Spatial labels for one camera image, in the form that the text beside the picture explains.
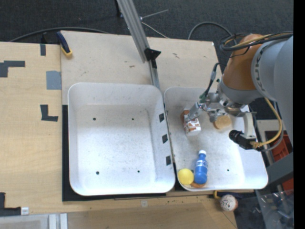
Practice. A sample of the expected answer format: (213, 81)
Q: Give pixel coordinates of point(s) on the white plastic tray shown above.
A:
(114, 142)
(221, 156)

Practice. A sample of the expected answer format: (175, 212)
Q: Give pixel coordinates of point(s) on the yellow ball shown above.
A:
(186, 176)

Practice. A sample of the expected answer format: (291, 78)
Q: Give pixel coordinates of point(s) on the black cylinder on white bracket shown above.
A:
(241, 138)

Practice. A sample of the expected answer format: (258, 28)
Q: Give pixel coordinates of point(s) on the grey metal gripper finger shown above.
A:
(193, 112)
(214, 117)

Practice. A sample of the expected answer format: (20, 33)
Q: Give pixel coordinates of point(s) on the white speckled ball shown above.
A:
(228, 202)

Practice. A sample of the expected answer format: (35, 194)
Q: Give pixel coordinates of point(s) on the blue bottle with white cap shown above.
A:
(200, 169)

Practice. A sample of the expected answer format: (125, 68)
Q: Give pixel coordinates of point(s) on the tan round bread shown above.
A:
(222, 122)

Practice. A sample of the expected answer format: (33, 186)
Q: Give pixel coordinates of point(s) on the pale wood board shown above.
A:
(107, 61)

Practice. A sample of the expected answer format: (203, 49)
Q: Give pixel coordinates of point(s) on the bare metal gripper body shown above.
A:
(215, 102)

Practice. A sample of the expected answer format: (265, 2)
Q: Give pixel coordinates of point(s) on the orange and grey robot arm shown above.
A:
(271, 65)

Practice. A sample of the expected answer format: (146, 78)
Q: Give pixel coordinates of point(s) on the white and brown carton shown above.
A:
(192, 128)

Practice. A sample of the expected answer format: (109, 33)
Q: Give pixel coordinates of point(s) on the orange toy sausage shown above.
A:
(197, 185)

